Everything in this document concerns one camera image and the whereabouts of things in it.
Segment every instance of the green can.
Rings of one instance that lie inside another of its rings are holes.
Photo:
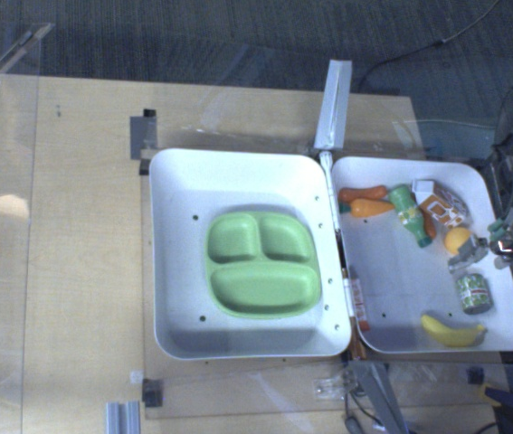
[[[457,290],[461,299],[461,307],[466,314],[481,314],[491,309],[492,302],[488,284],[479,273],[459,278]]]

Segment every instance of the green bottle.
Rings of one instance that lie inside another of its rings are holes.
[[[419,247],[429,246],[432,243],[432,239],[425,232],[423,214],[414,201],[409,187],[403,184],[391,190],[389,192],[389,201],[393,203],[403,226],[415,235]]]

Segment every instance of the toy banana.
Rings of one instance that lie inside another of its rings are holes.
[[[451,328],[428,315],[421,316],[421,325],[430,337],[447,347],[478,345],[482,341],[478,337],[487,331],[483,325],[471,328]]]

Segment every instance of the orange carrot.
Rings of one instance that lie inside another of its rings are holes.
[[[342,188],[338,192],[338,200],[342,203],[352,203],[355,199],[382,199],[387,195],[384,185],[373,186],[372,188]]]
[[[429,238],[432,240],[437,236],[437,230],[435,230],[435,223],[433,222],[433,217],[427,212],[420,209],[423,214],[423,224],[425,226],[425,232],[429,235]]]
[[[358,198],[351,203],[350,213],[353,217],[372,217],[373,215],[378,215],[393,209],[394,206],[387,201]]]

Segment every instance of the green divided plate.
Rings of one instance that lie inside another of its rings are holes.
[[[247,318],[300,315],[320,299],[320,273],[307,228],[276,212],[231,212],[208,230],[205,265],[212,299]]]

